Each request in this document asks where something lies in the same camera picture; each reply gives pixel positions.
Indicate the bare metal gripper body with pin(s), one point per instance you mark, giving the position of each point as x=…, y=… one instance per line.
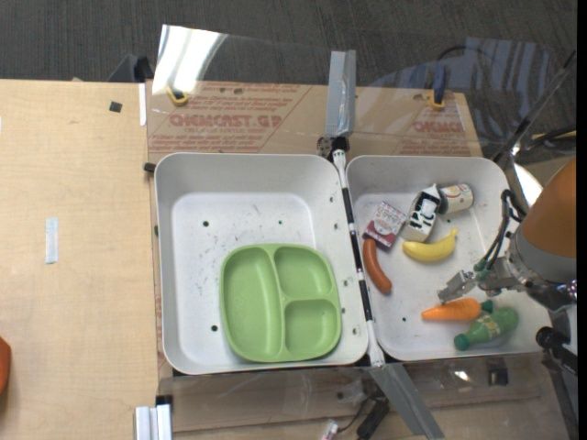
x=502, y=277

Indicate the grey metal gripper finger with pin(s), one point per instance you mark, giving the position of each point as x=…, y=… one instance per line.
x=454, y=288

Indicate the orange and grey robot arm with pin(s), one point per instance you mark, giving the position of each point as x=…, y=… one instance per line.
x=550, y=218

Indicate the orange carrot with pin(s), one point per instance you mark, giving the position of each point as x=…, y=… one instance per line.
x=454, y=311

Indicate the white plastic tray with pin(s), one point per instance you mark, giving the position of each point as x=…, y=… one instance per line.
x=413, y=305
x=197, y=264

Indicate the yellow banana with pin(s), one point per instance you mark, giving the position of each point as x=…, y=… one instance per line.
x=428, y=250

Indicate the green bottle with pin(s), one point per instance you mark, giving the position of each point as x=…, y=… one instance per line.
x=490, y=326

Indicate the black and white milk carton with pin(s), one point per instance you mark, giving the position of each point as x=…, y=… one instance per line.
x=423, y=216

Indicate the orange sausage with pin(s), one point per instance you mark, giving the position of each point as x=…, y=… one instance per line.
x=375, y=266

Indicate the white can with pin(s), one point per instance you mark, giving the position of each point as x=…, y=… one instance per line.
x=457, y=198

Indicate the pink and maroon carton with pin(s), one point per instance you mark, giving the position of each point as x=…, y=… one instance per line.
x=385, y=225

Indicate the thin black and white rod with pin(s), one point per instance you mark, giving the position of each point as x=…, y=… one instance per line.
x=352, y=227

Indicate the green divided plate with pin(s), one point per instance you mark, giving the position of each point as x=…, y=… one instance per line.
x=250, y=300

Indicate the brown cardboard board, red print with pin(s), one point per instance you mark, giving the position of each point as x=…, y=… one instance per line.
x=275, y=122

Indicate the black cylinder on white bracket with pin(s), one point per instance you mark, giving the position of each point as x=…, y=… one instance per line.
x=556, y=343

